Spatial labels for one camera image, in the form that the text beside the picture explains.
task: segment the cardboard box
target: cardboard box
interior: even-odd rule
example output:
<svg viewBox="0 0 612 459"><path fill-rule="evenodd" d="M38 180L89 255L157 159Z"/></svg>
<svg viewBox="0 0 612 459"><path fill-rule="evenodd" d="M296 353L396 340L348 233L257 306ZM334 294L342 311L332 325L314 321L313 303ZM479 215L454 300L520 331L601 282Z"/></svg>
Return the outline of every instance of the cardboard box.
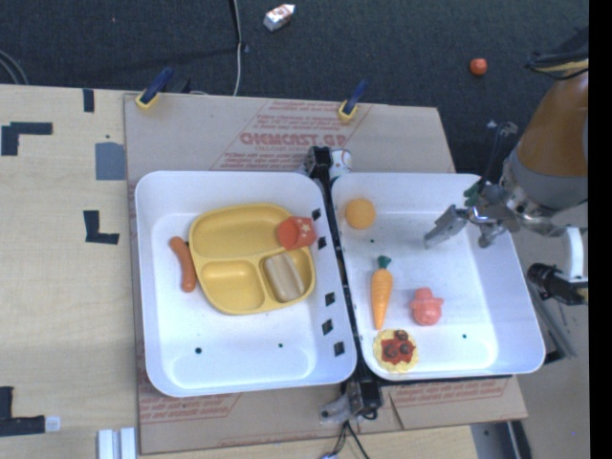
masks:
<svg viewBox="0 0 612 459"><path fill-rule="evenodd" d="M351 152L354 171L452 172L435 109L361 104L349 123L339 103L268 98L162 95L142 111L124 98L131 221L133 293L139 365L141 453L334 437L319 407L339 385L171 398L144 370L142 308L133 192L156 170L274 170L303 168L311 146ZM525 405L514 377L388 386L373 421L360 433L520 419Z"/></svg>

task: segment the white tray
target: white tray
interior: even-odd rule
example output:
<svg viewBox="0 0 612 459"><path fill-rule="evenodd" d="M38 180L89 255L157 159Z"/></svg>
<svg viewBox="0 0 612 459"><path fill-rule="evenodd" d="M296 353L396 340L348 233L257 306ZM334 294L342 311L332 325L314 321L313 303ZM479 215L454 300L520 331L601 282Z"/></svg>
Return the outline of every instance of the white tray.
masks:
<svg viewBox="0 0 612 459"><path fill-rule="evenodd" d="M340 383L357 351L339 278L323 198L309 178L286 172L153 172L136 188L146 371L176 397ZM187 240L191 222L216 208L273 203L291 214L315 210L318 237L310 250L317 284L305 300L247 316L214 309L198 285L181 288L179 262L168 246Z"/></svg>
<svg viewBox="0 0 612 459"><path fill-rule="evenodd" d="M425 248L424 235L450 204L461 208L463 192L478 178L462 174L351 173L332 194L344 262L367 365L391 381L529 373L545 349L512 237L505 233L486 249L468 225L446 242ZM344 210L364 197L377 210L374 225L352 229ZM379 255L391 257L394 288L383 328L404 328L418 346L419 362L407 373L390 373L376 361L370 277ZM418 325L408 302L428 286L442 297L441 320Z"/></svg>

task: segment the robotic arm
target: robotic arm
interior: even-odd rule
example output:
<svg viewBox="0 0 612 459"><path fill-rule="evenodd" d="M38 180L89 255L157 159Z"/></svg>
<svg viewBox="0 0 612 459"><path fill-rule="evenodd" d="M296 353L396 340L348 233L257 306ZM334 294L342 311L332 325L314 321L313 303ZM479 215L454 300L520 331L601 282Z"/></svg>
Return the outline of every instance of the robotic arm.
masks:
<svg viewBox="0 0 612 459"><path fill-rule="evenodd" d="M467 223L473 223L480 229L478 243L482 248L506 230L523 228L543 236L563 236L570 251L582 249L574 235L578 229L557 226L554 217L588 198L588 58L535 70L562 71L563 76L544 96L504 161L499 183L492 185L481 179L467 190L465 208L450 206L425 235L426 247L449 239ZM568 266L565 270L567 274L535 264L528 278L542 292L553 290L554 296L567 304L584 302L584 288L577 288L569 274L575 269Z"/></svg>

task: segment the wooden surface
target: wooden surface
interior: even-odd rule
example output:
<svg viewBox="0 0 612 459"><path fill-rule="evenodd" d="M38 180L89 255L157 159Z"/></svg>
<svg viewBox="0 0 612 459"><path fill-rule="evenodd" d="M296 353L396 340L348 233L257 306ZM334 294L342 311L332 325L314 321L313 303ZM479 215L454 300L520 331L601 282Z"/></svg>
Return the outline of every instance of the wooden surface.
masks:
<svg viewBox="0 0 612 459"><path fill-rule="evenodd" d="M123 144L123 93L1 86L0 125L53 123L22 135L0 157L0 385L14 386L12 415L55 415L59 432L0 438L0 457L95 456L100 429L136 427L136 359L125 181L98 181L95 145ZM85 242L84 210L117 245ZM476 457L469 426L368 434L372 458ZM240 448L241 457L312 457L336 439ZM214 449L154 457L235 457ZM352 440L341 459L361 457Z"/></svg>

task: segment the small package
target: small package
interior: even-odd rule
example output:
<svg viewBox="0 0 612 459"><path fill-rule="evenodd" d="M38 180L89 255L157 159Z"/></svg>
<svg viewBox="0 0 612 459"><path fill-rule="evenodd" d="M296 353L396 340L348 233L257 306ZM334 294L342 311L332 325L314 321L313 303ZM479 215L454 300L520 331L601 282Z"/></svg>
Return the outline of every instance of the small package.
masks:
<svg viewBox="0 0 612 459"><path fill-rule="evenodd" d="M280 7L272 9L264 17L264 26L269 31L278 31L281 27L289 23L295 12L295 5L283 4Z"/></svg>

